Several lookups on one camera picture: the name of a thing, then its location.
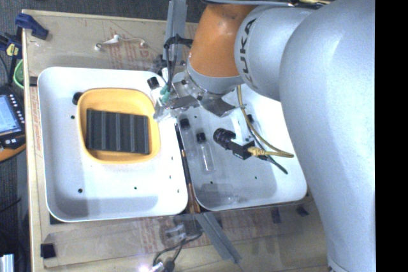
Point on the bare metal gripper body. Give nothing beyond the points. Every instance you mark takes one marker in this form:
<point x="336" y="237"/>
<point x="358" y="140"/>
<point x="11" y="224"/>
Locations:
<point x="188" y="89"/>

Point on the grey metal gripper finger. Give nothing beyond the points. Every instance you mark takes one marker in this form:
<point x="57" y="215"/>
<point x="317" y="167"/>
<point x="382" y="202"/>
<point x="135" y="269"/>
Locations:
<point x="172" y="112"/>
<point x="160" y="113"/>

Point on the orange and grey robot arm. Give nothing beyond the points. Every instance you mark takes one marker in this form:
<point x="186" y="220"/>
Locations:
<point x="322" y="79"/>

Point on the clear bottle with black cap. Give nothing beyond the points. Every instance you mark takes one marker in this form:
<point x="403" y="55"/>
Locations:
<point x="154" y="86"/>
<point x="186" y="130"/>
<point x="205" y="153"/>

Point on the yellow bowl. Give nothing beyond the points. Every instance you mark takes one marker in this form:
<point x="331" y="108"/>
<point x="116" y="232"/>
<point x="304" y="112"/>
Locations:
<point x="118" y="98"/>

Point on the black ribbed block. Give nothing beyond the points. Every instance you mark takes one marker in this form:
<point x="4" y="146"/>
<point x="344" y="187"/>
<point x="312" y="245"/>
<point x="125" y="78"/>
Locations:
<point x="117" y="131"/>

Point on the thin black and white rod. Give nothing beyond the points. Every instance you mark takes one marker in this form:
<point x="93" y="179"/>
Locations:
<point x="185" y="165"/>

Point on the small black round object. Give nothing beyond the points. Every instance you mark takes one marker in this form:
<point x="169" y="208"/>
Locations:
<point x="76" y="98"/>

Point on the white curved plastic piece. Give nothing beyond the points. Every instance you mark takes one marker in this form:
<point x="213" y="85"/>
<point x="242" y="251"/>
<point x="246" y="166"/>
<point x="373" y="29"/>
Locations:
<point x="111" y="40"/>

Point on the white plastic tray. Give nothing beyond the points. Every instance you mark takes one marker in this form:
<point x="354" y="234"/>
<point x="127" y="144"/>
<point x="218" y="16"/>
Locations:
<point x="105" y="188"/>
<point x="255" y="191"/>

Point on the brown cardboard board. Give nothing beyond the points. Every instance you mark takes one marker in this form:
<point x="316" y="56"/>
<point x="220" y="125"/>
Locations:
<point x="73" y="38"/>

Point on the green round container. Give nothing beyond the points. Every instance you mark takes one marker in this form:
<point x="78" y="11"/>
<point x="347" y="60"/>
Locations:
<point x="19" y="74"/>

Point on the black cylinder on white bracket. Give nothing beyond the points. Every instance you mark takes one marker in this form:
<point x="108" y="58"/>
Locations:
<point x="228" y="140"/>

